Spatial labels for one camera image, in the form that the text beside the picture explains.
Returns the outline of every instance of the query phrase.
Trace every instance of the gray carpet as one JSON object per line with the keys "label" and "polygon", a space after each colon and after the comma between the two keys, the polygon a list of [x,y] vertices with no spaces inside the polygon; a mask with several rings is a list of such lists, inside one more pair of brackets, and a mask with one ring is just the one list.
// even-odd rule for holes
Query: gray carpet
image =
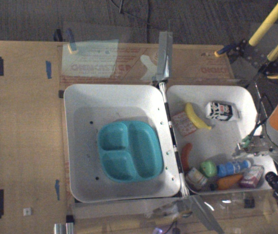
{"label": "gray carpet", "polygon": [[88,25],[139,28],[129,42],[158,41],[168,29],[174,43],[228,44],[249,37],[253,23],[261,23],[278,0],[125,0],[121,15],[109,0],[0,0],[0,40],[53,41],[56,28],[81,27],[78,40],[92,39]]}

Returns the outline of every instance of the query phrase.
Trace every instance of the toy carrot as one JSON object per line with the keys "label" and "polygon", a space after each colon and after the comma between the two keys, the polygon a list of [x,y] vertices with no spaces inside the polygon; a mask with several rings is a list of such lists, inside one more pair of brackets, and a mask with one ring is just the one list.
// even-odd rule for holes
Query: toy carrot
{"label": "toy carrot", "polygon": [[243,178],[242,174],[234,174],[217,180],[218,190],[227,190]]}
{"label": "toy carrot", "polygon": [[181,159],[182,169],[185,173],[190,170],[188,157],[192,150],[192,147],[193,147],[193,145],[191,143],[187,143],[181,151],[180,159]]}

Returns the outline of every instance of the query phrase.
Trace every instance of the black wire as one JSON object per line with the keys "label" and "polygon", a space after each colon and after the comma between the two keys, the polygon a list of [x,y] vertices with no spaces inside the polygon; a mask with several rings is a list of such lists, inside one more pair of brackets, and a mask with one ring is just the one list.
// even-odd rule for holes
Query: black wire
{"label": "black wire", "polygon": [[172,229],[172,227],[174,226],[175,223],[177,223],[177,220],[175,220],[175,221],[172,222],[172,224],[169,226],[169,228],[167,229],[167,231],[164,232],[164,234],[168,233],[168,232]]}
{"label": "black wire", "polygon": [[260,123],[257,123],[254,127],[254,129],[250,132],[248,135],[249,137],[253,137],[254,133],[256,132],[257,128],[260,127],[262,124],[264,124],[267,121],[268,118],[263,119]]}
{"label": "black wire", "polygon": [[[113,0],[109,0],[109,1],[110,1],[116,8],[119,9],[119,6],[118,6]],[[151,26],[152,28],[156,28],[156,29],[157,29],[156,26],[154,26],[153,24],[151,24],[151,23],[148,21],[148,20],[149,20],[149,14],[150,14],[150,5],[149,5],[149,0],[146,0],[146,1],[147,1],[147,4],[148,4],[148,9],[147,9],[147,12],[146,12],[146,14],[147,14],[147,20],[144,20],[144,19],[142,19],[142,18],[139,18],[139,17],[137,17],[137,16],[135,16],[135,15],[133,15],[133,14],[128,13],[127,11],[124,11],[124,10],[122,10],[122,13],[125,14],[125,15],[127,15],[127,16],[129,16],[129,17],[135,18],[135,19],[138,20],[138,21],[141,21],[142,23],[146,24],[147,26]]]}
{"label": "black wire", "polygon": [[274,106],[273,106],[273,104],[272,104],[272,102],[271,102],[271,100],[268,98],[268,96],[266,95],[266,94],[263,94],[261,97],[260,97],[260,99],[259,99],[259,101],[258,101],[258,103],[257,103],[257,120],[256,120],[256,122],[259,122],[259,120],[260,120],[260,115],[261,115],[261,103],[262,103],[262,101],[264,100],[264,99],[267,99],[267,101],[268,101],[268,103],[269,103],[269,105],[270,105],[270,108],[271,108],[271,110],[273,111],[275,108],[274,108]]}

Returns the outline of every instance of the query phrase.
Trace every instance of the metal bracket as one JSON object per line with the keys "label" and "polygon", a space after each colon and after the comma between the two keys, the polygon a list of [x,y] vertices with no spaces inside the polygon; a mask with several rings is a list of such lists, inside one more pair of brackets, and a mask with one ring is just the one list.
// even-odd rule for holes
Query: metal bracket
{"label": "metal bracket", "polygon": [[55,224],[54,234],[74,234],[73,223]]}
{"label": "metal bracket", "polygon": [[181,204],[187,206],[188,209],[191,209],[193,214],[198,217],[198,219],[209,231],[215,231],[218,234],[225,233],[207,205],[205,205],[200,195],[192,195],[183,199]]}
{"label": "metal bracket", "polygon": [[264,136],[254,136],[248,147],[243,147],[240,143],[237,144],[235,149],[235,156],[244,154],[253,154],[254,156],[265,156],[270,153],[268,140]]}
{"label": "metal bracket", "polygon": [[173,32],[159,33],[159,55],[156,81],[167,80],[171,76],[173,56]]}

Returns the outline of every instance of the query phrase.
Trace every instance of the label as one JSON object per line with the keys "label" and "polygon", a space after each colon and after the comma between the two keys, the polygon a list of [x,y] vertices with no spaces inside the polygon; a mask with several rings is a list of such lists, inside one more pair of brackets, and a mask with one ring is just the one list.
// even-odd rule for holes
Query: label
{"label": "label", "polygon": [[232,162],[233,168],[234,168],[234,173],[238,174],[241,171],[241,166],[240,163],[237,161]]}
{"label": "label", "polygon": [[234,120],[238,118],[234,106],[218,102],[210,102],[205,107],[206,117],[209,119]]}
{"label": "label", "polygon": [[201,189],[207,183],[207,178],[193,167],[186,175],[186,182],[194,185],[196,189]]}
{"label": "label", "polygon": [[76,46],[79,51],[72,54],[68,44],[63,45],[63,76],[110,78],[115,72],[118,40],[82,41],[76,42]]}
{"label": "label", "polygon": [[244,173],[243,179],[240,181],[240,186],[245,188],[255,188],[264,172],[264,167],[261,165],[253,165]]}
{"label": "label", "polygon": [[173,123],[183,137],[186,137],[197,130],[185,112],[174,115]]}

